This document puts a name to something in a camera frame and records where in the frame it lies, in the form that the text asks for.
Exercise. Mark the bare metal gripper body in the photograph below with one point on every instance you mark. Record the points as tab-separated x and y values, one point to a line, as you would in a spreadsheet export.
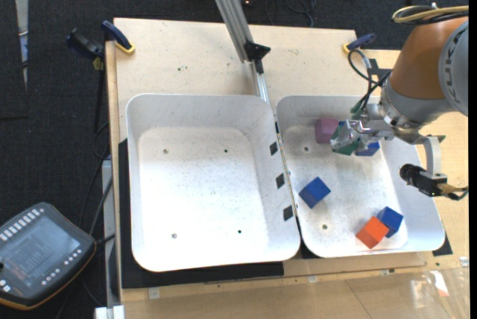
376	129

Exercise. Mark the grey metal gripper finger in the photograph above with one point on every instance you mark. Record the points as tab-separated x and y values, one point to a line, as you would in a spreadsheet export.
348	129
335	142

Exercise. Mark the green cube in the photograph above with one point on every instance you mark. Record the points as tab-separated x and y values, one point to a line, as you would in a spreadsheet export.
348	150

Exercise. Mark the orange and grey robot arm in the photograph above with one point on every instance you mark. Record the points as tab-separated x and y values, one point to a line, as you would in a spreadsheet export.
421	60

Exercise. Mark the pink cube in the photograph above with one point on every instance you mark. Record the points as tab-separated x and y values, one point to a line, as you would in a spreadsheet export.
325	131

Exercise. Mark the purple cube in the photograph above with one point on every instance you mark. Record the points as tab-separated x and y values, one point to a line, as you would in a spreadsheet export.
369	150

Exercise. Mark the blue cube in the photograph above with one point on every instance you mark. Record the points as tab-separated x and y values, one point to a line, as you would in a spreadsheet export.
315	192
391	220

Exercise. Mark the white plastic tray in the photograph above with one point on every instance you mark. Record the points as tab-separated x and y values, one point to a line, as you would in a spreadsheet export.
354	194
201	179

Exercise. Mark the orange cube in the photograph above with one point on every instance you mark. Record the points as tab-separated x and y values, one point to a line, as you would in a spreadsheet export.
372	232

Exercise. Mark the pale wood board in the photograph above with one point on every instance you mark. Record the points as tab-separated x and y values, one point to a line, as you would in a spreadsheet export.
194	56

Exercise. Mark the black cylinder on white bracket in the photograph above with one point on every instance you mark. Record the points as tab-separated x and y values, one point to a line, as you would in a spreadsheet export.
421	177

